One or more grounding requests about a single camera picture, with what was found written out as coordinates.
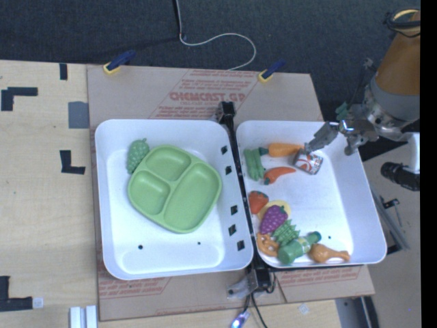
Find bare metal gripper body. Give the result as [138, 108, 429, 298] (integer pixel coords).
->
[337, 94, 419, 141]

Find red and white can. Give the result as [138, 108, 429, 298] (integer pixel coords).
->
[292, 148, 324, 176]

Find orange carrot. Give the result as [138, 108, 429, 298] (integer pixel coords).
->
[257, 142, 305, 159]

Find orange chili pepper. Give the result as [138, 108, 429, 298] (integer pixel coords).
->
[263, 166, 297, 186]

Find white plastic tray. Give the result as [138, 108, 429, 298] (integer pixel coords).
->
[94, 118, 255, 282]
[235, 120, 388, 269]

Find green beans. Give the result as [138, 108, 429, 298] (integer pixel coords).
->
[242, 148, 266, 181]

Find thin black rod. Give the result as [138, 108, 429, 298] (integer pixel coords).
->
[223, 113, 262, 269]

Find orange red tomato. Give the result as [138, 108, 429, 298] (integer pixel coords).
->
[248, 190, 270, 215]

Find purple grapes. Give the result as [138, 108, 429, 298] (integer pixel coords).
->
[259, 204, 289, 236]

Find green lettuce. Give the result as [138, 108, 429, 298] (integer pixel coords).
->
[270, 219, 302, 247]

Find orange chicken drumstick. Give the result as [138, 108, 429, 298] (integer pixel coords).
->
[308, 243, 351, 265]

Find green bottle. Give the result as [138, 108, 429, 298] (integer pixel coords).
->
[277, 230, 323, 266]

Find orange pretzel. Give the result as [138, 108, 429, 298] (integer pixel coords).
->
[255, 232, 280, 258]

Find green divided plate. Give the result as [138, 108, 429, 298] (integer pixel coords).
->
[127, 144, 223, 234]

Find green grapes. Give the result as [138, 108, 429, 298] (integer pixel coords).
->
[126, 137, 151, 175]

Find brown cardboard board red print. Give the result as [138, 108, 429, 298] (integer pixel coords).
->
[86, 64, 376, 322]

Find black cylinder on white bracket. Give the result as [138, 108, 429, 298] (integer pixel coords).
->
[380, 131, 421, 192]

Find black block with thin wires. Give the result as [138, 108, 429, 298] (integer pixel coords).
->
[244, 264, 274, 292]
[216, 100, 238, 124]

